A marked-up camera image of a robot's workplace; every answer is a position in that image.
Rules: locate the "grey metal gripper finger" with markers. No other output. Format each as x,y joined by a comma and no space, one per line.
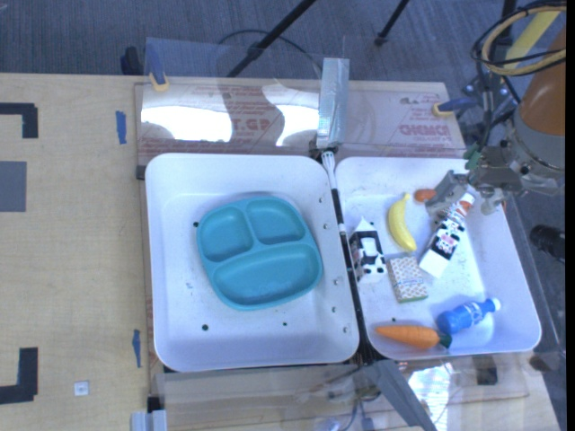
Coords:
445,192
490,199

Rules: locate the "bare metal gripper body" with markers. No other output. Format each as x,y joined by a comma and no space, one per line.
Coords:
494,171

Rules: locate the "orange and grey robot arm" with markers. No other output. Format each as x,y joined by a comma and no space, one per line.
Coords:
541,92

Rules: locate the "small orange toy food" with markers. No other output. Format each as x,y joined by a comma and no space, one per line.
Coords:
423,195

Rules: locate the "cow print bottle, orange cap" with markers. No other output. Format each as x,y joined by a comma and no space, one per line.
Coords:
444,240

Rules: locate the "yellow banana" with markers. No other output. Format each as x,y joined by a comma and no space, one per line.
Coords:
399,227

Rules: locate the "white plastic tray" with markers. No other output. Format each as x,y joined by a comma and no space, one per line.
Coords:
485,263
179,263

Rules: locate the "brown cardboard board, red print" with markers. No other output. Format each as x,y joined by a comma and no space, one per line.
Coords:
386,121

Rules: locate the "small patterned packet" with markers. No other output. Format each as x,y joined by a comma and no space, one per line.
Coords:
406,278

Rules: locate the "cow print milk carton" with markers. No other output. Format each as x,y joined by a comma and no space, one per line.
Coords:
369,252

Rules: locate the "blue bottle with white cap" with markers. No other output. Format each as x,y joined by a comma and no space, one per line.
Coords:
462,316

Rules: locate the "orange carrot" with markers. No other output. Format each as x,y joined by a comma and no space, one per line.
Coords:
411,335

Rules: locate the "blue divided plate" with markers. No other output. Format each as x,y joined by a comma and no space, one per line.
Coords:
260,258

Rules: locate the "black cylinder on white bracket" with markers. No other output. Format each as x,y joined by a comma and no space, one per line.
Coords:
548,242

